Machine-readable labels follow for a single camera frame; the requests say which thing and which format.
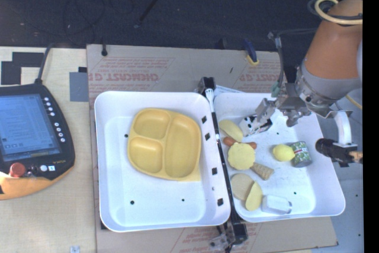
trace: wooden surface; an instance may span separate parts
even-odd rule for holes
[[[44,49],[0,47],[0,61],[11,60],[12,52],[44,52]],[[69,96],[69,73],[77,72],[79,66],[86,66],[85,49],[52,49],[43,74],[43,83],[59,103],[70,127],[75,166],[51,187],[0,201],[0,253],[68,253],[71,246],[78,246],[80,253],[97,251],[89,104],[71,102]],[[38,68],[22,68],[22,84],[34,82],[37,75]]]

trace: yellow cable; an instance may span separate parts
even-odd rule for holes
[[[331,21],[333,23],[338,23],[338,24],[344,24],[344,25],[357,25],[357,24],[362,24],[363,19],[358,19],[358,20],[346,20],[346,19],[340,19],[336,17],[329,16],[325,14],[321,9],[320,9],[320,3],[323,1],[331,1],[334,4],[337,4],[337,0],[317,0],[314,4],[314,9],[316,12],[325,20]]]
[[[358,104],[353,98],[351,98],[349,95],[346,95],[346,98],[353,104],[355,105],[357,108],[359,108],[360,110],[362,110],[362,105]]]

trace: round yellow object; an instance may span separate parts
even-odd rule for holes
[[[293,159],[293,157],[295,157],[295,152],[292,150],[292,148],[290,146],[283,145],[282,143],[276,145],[273,148],[272,153],[279,161],[290,161]]]
[[[247,170],[255,162],[255,150],[247,143],[234,143],[228,151],[229,165],[237,170]]]

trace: brown cylinder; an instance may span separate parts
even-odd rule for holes
[[[363,14],[363,0],[340,1],[327,14],[344,17]],[[357,78],[356,57],[361,40],[362,24],[346,26],[323,20],[304,58],[305,67],[321,78]]]

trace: yellow plate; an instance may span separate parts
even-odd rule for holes
[[[146,108],[134,117],[127,146],[128,159],[139,171],[184,180],[198,169],[201,130],[186,115]]]

